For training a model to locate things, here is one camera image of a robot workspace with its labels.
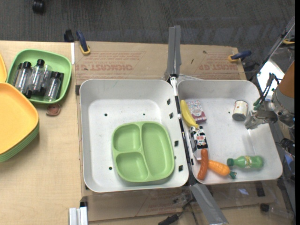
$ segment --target wooden table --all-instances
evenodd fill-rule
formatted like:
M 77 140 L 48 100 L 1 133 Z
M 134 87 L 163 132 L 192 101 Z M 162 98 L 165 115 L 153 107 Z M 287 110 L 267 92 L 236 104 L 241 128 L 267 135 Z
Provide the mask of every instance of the wooden table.
M 51 51 L 73 60 L 70 43 L 0 41 L 0 53 L 7 71 L 18 52 L 27 48 Z M 16 156 L 0 163 L 0 224 L 67 225 L 68 209 L 79 207 L 84 189 L 81 178 L 80 121 L 75 84 L 75 66 L 73 66 L 71 83 L 64 100 L 60 103 L 59 116 L 47 116 L 47 106 L 35 105 L 40 119 L 38 136 Z M 282 202 L 276 181 L 267 181 L 266 185 L 278 201 Z M 222 211 L 230 224 L 288 224 L 280 220 L 270 221 L 259 212 L 257 205 L 223 206 Z M 194 211 L 199 224 L 208 224 L 201 210 L 194 208 Z M 111 208 L 107 208 L 105 212 L 114 213 Z M 124 218 L 91 224 L 151 225 L 166 217 L 167 215 Z M 184 212 L 177 224 L 196 224 L 191 210 Z

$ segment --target stack of plates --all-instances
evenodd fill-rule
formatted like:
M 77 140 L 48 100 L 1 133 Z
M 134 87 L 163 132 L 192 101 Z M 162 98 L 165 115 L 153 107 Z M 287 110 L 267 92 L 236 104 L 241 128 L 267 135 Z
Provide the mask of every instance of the stack of plates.
M 0 56 L 0 162 L 25 148 L 39 131 L 38 112 L 7 78 Z

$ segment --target white can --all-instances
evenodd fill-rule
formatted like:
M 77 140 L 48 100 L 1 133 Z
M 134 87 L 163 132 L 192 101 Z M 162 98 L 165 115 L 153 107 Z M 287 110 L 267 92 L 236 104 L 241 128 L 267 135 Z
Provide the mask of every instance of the white can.
M 248 111 L 248 103 L 242 100 L 235 101 L 232 118 L 236 121 L 245 121 Z

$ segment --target brown round object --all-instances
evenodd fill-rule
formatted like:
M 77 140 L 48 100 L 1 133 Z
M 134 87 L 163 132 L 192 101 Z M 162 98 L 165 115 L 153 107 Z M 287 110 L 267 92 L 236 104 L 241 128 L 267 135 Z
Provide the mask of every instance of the brown round object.
M 60 105 L 58 103 L 50 104 L 46 114 L 49 116 L 57 116 L 60 113 Z

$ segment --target table top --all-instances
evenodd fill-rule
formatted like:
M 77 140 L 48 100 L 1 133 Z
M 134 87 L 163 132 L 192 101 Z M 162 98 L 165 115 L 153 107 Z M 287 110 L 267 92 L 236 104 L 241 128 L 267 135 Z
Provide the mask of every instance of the table top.
M 87 57 L 76 53 L 78 49 L 76 43 L 75 55 L 77 54 L 79 58 L 74 56 L 73 45 L 70 43 L 0 41 L 0 53 L 7 71 L 17 53 L 28 48 L 51 51 L 67 57 L 70 61 L 75 58 L 76 61 L 72 67 L 69 89 L 60 103 L 60 114 L 55 117 L 47 116 L 46 105 L 35 105 L 40 119 L 39 134 L 17 155 L 6 162 L 0 163 L 0 197 L 2 204 L 4 204 L 1 207 L 0 224 L 66 225 L 68 224 L 68 209 L 79 207 L 82 197 L 91 195 L 89 192 L 84 193 L 84 182 L 81 178 L 80 119 L 78 117 L 78 96 L 75 93 L 75 86 L 80 85 L 82 82 L 80 79 L 76 79 L 75 68 L 83 68 L 81 79 L 84 78 L 87 73 L 84 73 L 86 69 L 82 65 Z M 100 48 L 104 47 L 104 51 L 109 51 L 114 45 L 122 47 L 120 46 L 122 44 L 91 43 L 91 46 L 97 46 L 99 51 L 101 51 Z M 155 47 L 163 51 L 166 46 L 137 45 L 140 50 L 144 51 L 147 48 L 153 49 Z M 183 58 L 191 53 L 191 48 L 189 45 L 182 47 L 181 54 Z M 242 76 L 240 78 L 245 79 L 245 75 L 241 71 L 241 64 L 239 64 L 238 72 Z M 262 184 L 266 188 L 266 197 L 269 201 L 274 201 L 275 198 L 277 202 L 284 204 L 281 191 L 276 186 L 276 181 L 265 181 Z M 254 184 L 242 184 L 242 187 L 251 191 L 255 188 Z M 258 204 L 262 200 L 256 199 L 254 202 L 246 202 L 244 205 L 240 204 L 243 206 L 239 206 L 241 200 L 238 199 L 236 194 L 231 194 L 232 198 L 236 197 L 231 201 L 232 203 L 226 203 L 226 198 L 222 197 L 222 194 L 224 194 L 222 189 L 226 191 L 231 191 L 231 189 L 226 188 L 226 186 L 214 186 L 212 189 L 215 191 L 217 202 L 230 224 L 267 224 L 270 222 L 266 215 L 259 212 Z M 196 205 L 192 207 L 198 222 L 206 224 L 207 221 L 201 210 Z M 101 209 L 102 213 L 113 213 L 113 209 L 105 206 L 105 204 L 101 205 Z M 97 209 L 91 208 L 89 215 L 93 217 L 96 212 Z M 166 217 L 166 214 L 157 214 L 156 216 L 104 220 L 91 222 L 91 224 L 157 224 Z M 191 210 L 183 213 L 178 224 L 196 224 Z M 272 224 L 289 223 L 274 220 Z

